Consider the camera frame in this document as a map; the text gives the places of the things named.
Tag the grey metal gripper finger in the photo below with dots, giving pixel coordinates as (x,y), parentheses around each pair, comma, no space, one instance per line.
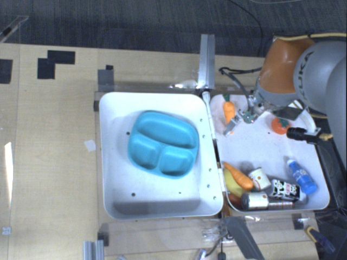
(232,125)

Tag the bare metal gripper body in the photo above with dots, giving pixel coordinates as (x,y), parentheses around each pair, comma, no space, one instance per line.
(253,110)

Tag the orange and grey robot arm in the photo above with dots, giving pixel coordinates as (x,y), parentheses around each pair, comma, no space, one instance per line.
(320,72)

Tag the small orange carrot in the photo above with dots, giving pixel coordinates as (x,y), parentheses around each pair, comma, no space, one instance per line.
(229,111)

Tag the orange tomato with green top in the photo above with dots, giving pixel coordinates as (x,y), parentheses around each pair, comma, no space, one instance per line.
(280,126)

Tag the white plastic tray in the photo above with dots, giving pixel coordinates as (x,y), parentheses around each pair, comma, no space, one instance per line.
(151,196)
(260,150)

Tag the long orange carrot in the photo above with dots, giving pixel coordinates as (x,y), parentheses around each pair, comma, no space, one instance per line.
(240,177)

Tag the yellow banana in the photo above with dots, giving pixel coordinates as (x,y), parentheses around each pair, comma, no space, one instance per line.
(231,185)

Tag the white can with orange print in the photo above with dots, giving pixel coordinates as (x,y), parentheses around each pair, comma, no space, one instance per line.
(260,179)

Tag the blue divided plate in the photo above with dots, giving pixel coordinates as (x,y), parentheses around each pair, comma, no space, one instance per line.
(162,142)

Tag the blue plastic bottle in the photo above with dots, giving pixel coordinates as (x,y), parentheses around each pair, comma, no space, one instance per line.
(302,177)

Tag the black and white cow-print carton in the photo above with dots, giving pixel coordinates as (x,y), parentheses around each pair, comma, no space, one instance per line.
(284,190)

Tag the brown slim can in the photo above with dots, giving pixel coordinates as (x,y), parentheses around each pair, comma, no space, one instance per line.
(280,205)

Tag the black cylinder on white bracket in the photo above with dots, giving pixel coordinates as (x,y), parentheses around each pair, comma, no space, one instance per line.
(298,134)

